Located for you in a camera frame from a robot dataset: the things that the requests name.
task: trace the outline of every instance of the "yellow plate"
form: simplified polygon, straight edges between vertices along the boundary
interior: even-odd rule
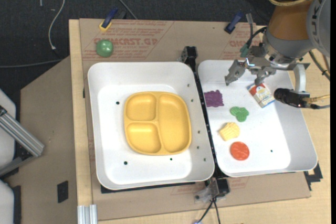
[[[148,155],[171,155],[191,143],[191,124],[183,99],[169,92],[139,92],[124,106],[124,128],[130,147]]]

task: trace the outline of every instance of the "red disc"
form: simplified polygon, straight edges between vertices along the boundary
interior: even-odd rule
[[[248,146],[245,145],[243,142],[235,142],[231,145],[230,152],[233,158],[243,161],[248,158],[250,155],[250,150]]]

